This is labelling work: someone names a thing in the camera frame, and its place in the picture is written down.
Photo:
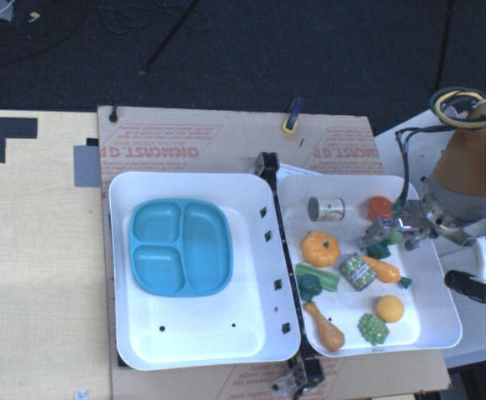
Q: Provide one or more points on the orange toy carrot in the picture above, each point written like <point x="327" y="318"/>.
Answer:
<point x="384" y="270"/>

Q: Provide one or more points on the yellow toy pumpkin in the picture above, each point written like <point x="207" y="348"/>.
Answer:
<point x="319" y="250"/>

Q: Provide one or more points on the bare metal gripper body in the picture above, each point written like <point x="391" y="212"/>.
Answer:
<point x="419" y="221"/>

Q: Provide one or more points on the black cylinder on white bracket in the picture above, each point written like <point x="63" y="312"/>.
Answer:
<point x="465" y="285"/>

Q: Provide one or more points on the green peas carton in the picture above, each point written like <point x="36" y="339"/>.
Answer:
<point x="357" y="271"/>

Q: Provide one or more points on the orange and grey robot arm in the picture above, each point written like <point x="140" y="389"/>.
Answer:
<point x="461" y="161"/>

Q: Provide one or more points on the small white can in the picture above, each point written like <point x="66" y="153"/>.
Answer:
<point x="330" y="209"/>

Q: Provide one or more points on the red toy tomato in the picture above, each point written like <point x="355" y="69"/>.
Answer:
<point x="379" y="208"/>

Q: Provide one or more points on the orange toy chicken drumstick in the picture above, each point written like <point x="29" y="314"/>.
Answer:
<point x="328" y="331"/>

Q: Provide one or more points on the green toy grapes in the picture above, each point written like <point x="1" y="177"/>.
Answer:
<point x="373" y="329"/>

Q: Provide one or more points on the thin black and white rod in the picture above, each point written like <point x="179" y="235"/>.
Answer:
<point x="285" y="248"/>

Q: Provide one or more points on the white paper sheet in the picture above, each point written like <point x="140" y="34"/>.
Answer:
<point x="299" y="170"/>

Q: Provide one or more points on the orange toy ball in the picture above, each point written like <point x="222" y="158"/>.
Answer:
<point x="390" y="308"/>

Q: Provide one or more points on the green toy vegetable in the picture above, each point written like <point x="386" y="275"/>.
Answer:
<point x="379" y="251"/>

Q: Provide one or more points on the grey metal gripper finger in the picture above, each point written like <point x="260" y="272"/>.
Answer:
<point x="412" y="242"/>
<point x="377" y="231"/>

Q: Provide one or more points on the white plastic tray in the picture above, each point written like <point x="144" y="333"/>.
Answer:
<point x="430" y="306"/>
<point x="201" y="331"/>

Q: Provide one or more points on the blue divided plate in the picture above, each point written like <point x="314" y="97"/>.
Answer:
<point x="205" y="248"/>

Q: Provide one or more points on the green toy celery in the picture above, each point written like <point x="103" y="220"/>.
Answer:
<point x="322" y="275"/>

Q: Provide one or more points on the dark green toy broccoli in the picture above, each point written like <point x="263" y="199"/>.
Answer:
<point x="308" y="288"/>

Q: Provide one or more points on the brown cardboard board red print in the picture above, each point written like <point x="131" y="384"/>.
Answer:
<point x="234" y="144"/>

